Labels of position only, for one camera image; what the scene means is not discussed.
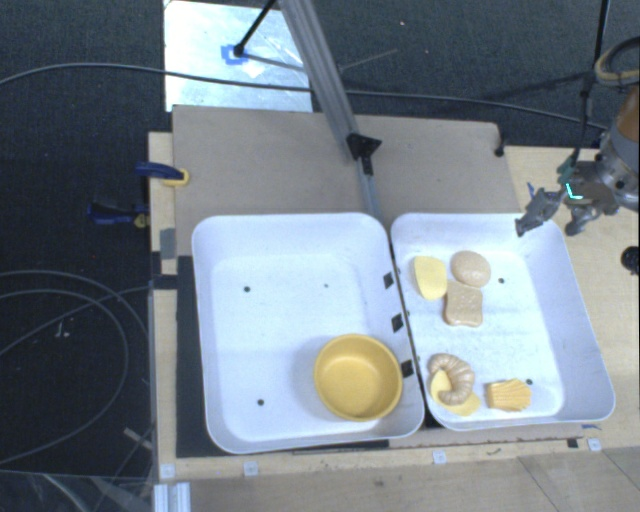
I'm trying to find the yellow oval potato chip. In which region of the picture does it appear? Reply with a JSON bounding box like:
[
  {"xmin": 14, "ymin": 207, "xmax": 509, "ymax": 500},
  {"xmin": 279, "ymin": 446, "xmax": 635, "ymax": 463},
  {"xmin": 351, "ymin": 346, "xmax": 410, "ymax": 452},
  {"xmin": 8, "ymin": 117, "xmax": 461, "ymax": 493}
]
[{"xmin": 412, "ymin": 255, "xmax": 449, "ymax": 302}]

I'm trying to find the yellow ridged potato chip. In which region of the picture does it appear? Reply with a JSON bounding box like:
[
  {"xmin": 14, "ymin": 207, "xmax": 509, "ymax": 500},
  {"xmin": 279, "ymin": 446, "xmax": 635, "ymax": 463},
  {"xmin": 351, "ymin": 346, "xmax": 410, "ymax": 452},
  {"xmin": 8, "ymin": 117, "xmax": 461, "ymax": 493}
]
[{"xmin": 484, "ymin": 377, "xmax": 533, "ymax": 413}]

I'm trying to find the brown cardboard board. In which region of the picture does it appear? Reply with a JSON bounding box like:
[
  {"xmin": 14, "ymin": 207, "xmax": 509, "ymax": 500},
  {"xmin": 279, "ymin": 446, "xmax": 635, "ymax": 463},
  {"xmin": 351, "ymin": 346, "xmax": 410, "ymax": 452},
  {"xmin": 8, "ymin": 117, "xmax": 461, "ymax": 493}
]
[{"xmin": 171, "ymin": 103, "xmax": 585, "ymax": 457}]

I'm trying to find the yellow flat potato chip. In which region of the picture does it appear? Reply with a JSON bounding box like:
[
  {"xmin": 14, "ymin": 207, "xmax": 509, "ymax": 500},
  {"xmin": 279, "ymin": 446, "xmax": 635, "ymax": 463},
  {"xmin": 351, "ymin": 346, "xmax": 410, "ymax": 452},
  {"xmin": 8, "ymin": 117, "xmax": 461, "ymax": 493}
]
[{"xmin": 429, "ymin": 371, "xmax": 483, "ymax": 418}]

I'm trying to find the white plastic tray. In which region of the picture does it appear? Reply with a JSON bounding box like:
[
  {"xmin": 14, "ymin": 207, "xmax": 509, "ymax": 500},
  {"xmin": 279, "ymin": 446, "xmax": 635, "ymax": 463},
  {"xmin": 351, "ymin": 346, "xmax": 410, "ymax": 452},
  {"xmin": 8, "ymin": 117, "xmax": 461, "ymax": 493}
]
[
  {"xmin": 191, "ymin": 211, "xmax": 427, "ymax": 456},
  {"xmin": 388, "ymin": 212, "xmax": 617, "ymax": 433}
]

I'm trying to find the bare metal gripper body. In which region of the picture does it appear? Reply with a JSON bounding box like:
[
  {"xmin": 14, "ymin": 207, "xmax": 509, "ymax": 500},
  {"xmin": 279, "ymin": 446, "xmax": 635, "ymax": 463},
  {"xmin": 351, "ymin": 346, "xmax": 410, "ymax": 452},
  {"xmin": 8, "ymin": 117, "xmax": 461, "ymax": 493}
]
[{"xmin": 563, "ymin": 152, "xmax": 640, "ymax": 217}]

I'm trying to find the beige round bread roll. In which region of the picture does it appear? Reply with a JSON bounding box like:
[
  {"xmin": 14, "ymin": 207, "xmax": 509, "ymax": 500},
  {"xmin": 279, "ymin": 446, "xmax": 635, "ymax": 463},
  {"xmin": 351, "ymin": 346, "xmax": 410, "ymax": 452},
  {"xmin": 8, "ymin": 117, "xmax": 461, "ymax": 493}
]
[{"xmin": 449, "ymin": 249, "xmax": 493, "ymax": 289}]

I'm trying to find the beige croissant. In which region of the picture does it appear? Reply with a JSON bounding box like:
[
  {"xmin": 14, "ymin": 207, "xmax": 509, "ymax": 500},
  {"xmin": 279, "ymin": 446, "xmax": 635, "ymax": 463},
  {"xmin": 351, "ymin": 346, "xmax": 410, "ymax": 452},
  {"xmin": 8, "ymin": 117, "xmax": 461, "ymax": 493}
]
[{"xmin": 427, "ymin": 352, "xmax": 476, "ymax": 406}]

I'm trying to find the yellow bowl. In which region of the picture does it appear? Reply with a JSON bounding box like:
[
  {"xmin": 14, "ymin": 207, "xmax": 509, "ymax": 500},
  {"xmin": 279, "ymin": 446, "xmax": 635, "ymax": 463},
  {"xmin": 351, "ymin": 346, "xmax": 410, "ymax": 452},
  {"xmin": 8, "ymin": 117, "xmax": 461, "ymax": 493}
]
[{"xmin": 312, "ymin": 332, "xmax": 404, "ymax": 423}]

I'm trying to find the beige bread slice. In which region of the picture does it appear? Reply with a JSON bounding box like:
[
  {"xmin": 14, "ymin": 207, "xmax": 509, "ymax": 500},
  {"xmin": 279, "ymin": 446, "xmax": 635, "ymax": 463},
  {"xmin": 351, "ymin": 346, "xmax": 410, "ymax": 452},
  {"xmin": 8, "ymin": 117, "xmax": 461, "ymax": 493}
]
[{"xmin": 442, "ymin": 279, "xmax": 485, "ymax": 329}]

